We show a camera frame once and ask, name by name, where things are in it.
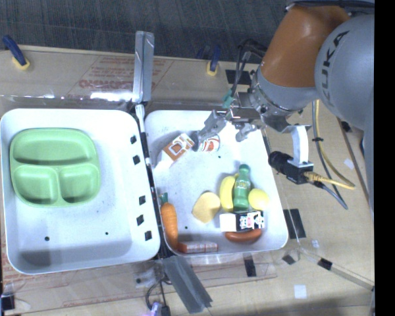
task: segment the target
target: divided green plate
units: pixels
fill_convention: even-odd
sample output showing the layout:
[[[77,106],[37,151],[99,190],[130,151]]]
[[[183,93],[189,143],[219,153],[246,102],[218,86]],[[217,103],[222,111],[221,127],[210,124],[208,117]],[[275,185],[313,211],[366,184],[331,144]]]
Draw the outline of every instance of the divided green plate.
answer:
[[[95,144],[81,130],[33,128],[11,142],[11,179],[17,196],[33,206],[68,206],[92,200],[101,185]]]

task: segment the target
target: sausage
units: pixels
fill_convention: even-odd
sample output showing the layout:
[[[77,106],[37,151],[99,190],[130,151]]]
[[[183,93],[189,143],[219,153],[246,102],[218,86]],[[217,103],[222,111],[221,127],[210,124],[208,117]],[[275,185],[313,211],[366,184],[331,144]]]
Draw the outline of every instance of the sausage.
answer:
[[[225,232],[225,237],[233,242],[254,242],[262,235],[262,228],[247,230],[245,232]]]

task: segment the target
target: yellow banana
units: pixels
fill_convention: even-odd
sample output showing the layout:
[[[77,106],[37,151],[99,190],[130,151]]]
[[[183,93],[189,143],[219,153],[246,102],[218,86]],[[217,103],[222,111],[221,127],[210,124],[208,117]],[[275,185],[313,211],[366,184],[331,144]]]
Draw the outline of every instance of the yellow banana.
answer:
[[[226,212],[232,212],[232,189],[235,181],[235,176],[226,176],[219,186],[219,199]]]

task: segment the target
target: green bottle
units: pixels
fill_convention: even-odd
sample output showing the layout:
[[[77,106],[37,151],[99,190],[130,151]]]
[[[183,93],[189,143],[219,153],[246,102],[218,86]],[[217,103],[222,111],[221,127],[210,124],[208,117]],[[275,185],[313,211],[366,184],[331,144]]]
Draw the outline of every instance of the green bottle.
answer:
[[[238,168],[238,177],[234,183],[234,199],[232,200],[233,212],[249,210],[249,192],[251,182],[249,178],[250,168],[247,164],[241,164]]]

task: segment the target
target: orange carrot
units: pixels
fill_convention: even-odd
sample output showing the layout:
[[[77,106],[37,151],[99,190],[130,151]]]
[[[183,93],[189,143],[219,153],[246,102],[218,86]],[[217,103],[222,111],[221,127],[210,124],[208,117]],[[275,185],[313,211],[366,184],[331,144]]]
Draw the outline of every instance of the orange carrot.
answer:
[[[173,204],[165,202],[161,206],[161,217],[165,230],[165,236],[170,247],[174,250],[177,249],[178,243],[178,227],[177,227],[177,213]]]

